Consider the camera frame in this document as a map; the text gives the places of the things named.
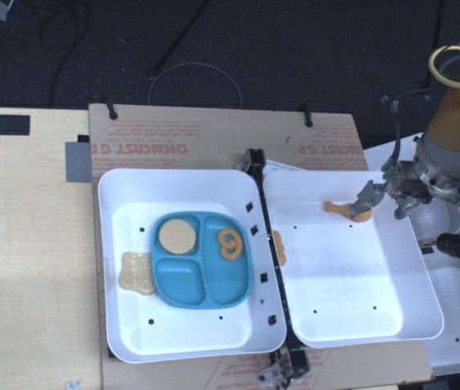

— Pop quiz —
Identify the orange toy food piece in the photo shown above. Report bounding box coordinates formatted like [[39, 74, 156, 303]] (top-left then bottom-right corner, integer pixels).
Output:
[[271, 230, 288, 267]]

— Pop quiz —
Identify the white plastic tray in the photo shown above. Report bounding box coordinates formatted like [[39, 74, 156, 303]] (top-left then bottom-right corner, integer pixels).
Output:
[[97, 167, 289, 365], [261, 168, 446, 349]]

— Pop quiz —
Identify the black block with wires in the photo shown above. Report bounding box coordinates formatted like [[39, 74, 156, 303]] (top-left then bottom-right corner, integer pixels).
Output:
[[285, 348, 310, 381], [242, 148, 267, 175]]

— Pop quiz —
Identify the orange toy chicken drumstick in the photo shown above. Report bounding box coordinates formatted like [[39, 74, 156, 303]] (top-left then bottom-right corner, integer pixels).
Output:
[[323, 200, 373, 223]]

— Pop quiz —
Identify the brown cardboard board red print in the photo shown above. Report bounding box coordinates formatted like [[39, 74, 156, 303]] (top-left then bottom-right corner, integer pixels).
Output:
[[87, 102, 435, 390]]

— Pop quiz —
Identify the round beige biscuit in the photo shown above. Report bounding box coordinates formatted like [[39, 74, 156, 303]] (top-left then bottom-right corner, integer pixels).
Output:
[[157, 219, 197, 256]]

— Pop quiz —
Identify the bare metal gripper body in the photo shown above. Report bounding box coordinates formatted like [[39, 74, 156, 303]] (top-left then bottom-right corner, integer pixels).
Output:
[[385, 160, 460, 207]]

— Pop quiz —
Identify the blue divided plate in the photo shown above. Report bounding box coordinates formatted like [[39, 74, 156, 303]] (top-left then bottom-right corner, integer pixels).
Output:
[[150, 210, 254, 310]]

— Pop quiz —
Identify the thin black rod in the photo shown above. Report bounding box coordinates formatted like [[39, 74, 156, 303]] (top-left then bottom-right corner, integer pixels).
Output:
[[253, 163, 302, 377]]

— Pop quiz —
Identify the beige bread slice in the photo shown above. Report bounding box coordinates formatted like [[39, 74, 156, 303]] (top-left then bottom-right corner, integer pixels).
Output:
[[117, 250, 157, 297]]

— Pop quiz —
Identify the black cylinder on white bracket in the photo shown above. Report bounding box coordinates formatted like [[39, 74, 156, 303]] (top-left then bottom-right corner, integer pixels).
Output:
[[408, 199, 460, 262]]

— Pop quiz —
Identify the orange pretzel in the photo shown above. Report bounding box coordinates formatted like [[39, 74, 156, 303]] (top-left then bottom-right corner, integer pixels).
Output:
[[217, 227, 244, 262]]

